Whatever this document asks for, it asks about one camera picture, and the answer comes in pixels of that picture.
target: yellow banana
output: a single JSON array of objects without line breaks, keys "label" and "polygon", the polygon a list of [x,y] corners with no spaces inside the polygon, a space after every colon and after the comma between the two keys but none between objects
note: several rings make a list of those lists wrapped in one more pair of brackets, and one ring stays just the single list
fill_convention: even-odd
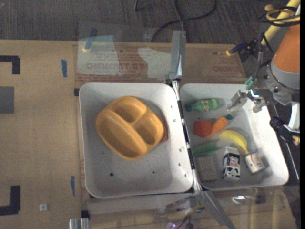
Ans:
[{"label": "yellow banana", "polygon": [[232,130],[224,130],[219,134],[219,136],[234,141],[245,151],[246,154],[249,153],[247,140],[238,132]]}]

